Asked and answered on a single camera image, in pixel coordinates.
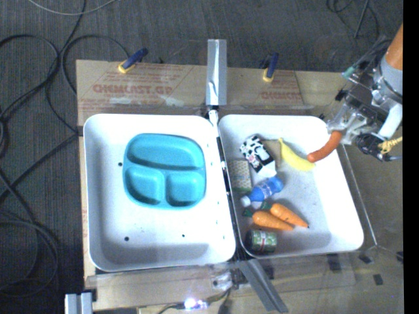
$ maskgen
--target green can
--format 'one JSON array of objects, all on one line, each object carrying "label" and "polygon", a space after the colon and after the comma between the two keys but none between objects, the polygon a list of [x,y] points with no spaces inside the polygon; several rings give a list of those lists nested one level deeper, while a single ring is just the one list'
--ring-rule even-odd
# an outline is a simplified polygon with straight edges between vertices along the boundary
[{"label": "green can", "polygon": [[263,230],[249,230],[245,240],[246,248],[255,253],[273,253],[278,244],[278,237],[274,232]]}]

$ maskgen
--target metal bracket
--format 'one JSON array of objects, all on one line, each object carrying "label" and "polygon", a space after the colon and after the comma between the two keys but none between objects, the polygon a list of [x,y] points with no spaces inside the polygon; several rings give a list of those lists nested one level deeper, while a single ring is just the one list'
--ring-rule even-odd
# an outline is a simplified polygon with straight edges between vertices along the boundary
[{"label": "metal bracket", "polygon": [[227,41],[208,40],[206,105],[227,104]]},{"label": "metal bracket", "polygon": [[91,292],[65,295],[65,314],[93,314]]}]

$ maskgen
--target blue plate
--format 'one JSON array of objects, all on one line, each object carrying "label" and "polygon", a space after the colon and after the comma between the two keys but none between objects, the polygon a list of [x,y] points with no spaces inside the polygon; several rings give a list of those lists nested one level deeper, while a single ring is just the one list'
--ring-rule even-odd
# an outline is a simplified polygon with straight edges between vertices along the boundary
[{"label": "blue plate", "polygon": [[192,207],[205,194],[204,153],[192,139],[142,133],[127,144],[122,173],[132,201],[157,208]]}]

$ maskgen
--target yellow clamp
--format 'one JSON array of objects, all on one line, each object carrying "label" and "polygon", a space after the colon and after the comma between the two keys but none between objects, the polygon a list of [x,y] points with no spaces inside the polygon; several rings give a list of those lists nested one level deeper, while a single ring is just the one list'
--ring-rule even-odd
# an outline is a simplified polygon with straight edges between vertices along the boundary
[{"label": "yellow clamp", "polygon": [[271,82],[271,81],[274,80],[274,75],[272,75],[272,77],[270,77],[270,78],[268,77],[268,68],[266,68],[263,71],[263,80],[266,81],[266,82]]},{"label": "yellow clamp", "polygon": [[124,60],[122,63],[120,63],[119,65],[118,65],[118,70],[119,70],[119,72],[121,72],[121,73],[127,73],[129,70],[131,70],[131,69],[133,69],[134,68],[134,66],[136,66],[135,64],[132,64],[131,66],[129,66],[129,67],[127,67],[126,69],[124,69],[123,68],[123,65],[124,65],[124,63],[126,62],[126,60]]}]

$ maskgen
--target orange carrot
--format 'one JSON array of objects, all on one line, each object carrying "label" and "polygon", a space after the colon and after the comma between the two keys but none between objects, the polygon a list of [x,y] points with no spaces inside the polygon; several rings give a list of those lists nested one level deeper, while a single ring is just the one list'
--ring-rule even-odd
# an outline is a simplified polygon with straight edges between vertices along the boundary
[{"label": "orange carrot", "polygon": [[301,219],[292,210],[288,209],[286,206],[281,205],[280,203],[273,203],[269,211],[272,215],[279,218],[280,220],[294,224],[295,226],[308,228],[307,222]]},{"label": "orange carrot", "polygon": [[318,160],[322,160],[323,158],[328,157],[334,151],[342,139],[342,132],[339,130],[333,130],[330,134],[329,140],[326,144],[321,147],[319,150],[313,151],[307,155],[307,160],[309,162],[317,162]]},{"label": "orange carrot", "polygon": [[292,225],[278,219],[268,211],[256,211],[252,215],[255,224],[261,227],[274,228],[278,230],[292,230]]}]

